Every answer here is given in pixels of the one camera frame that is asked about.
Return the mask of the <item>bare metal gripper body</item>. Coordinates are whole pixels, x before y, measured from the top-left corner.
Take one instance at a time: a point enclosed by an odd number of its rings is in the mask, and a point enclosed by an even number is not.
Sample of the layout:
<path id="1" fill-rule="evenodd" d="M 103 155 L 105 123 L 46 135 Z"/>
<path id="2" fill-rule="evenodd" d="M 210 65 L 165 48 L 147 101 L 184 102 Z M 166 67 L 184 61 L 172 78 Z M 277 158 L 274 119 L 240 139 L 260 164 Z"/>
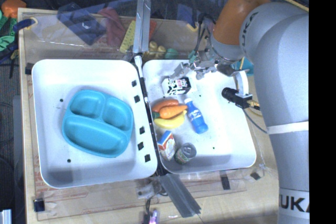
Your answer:
<path id="1" fill-rule="evenodd" d="M 194 53 L 193 70 L 196 72 L 215 72 L 223 59 L 212 50 L 201 50 Z"/>

